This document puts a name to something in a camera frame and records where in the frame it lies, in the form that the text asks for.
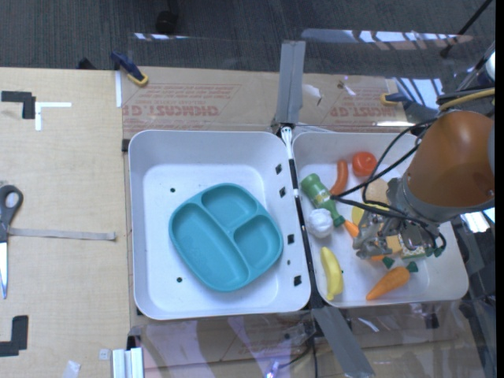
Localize orange toy biscuit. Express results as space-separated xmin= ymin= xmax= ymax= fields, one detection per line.
xmin=384 ymin=233 xmax=404 ymax=256

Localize yellow round toy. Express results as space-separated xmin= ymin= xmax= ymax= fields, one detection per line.
xmin=351 ymin=205 xmax=389 ymax=228

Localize brown cardboard board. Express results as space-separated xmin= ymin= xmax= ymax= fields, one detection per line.
xmin=120 ymin=66 xmax=476 ymax=364

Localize blue divided plate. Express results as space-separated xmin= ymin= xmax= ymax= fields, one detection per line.
xmin=168 ymin=182 xmax=284 ymax=293

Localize white toy garlic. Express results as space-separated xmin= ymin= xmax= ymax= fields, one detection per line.
xmin=306 ymin=208 xmax=335 ymax=239

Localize grey handled scissors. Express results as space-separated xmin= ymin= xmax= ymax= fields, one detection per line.
xmin=0 ymin=184 xmax=24 ymax=301

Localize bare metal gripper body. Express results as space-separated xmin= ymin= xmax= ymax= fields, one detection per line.
xmin=360 ymin=177 xmax=439 ymax=251

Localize large orange carrot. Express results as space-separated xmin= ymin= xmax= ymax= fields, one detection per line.
xmin=365 ymin=261 xmax=420 ymax=302

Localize green toy bottle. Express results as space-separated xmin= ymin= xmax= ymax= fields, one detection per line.
xmin=300 ymin=172 xmax=347 ymax=228

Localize yellow banana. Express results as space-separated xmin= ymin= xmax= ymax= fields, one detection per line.
xmin=319 ymin=246 xmax=344 ymax=302

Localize red toy tomato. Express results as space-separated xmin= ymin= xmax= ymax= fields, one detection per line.
xmin=351 ymin=151 xmax=378 ymax=178

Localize white plastic tray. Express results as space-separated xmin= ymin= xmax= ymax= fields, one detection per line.
xmin=291 ymin=131 xmax=470 ymax=309
xmin=128 ymin=129 xmax=313 ymax=321

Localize orange toy sausage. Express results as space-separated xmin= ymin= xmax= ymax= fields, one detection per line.
xmin=329 ymin=159 xmax=350 ymax=196

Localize green and white small carton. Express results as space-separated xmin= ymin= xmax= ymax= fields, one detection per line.
xmin=400 ymin=243 xmax=428 ymax=261

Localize tan toy bread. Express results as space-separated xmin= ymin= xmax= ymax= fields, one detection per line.
xmin=361 ymin=178 xmax=391 ymax=206

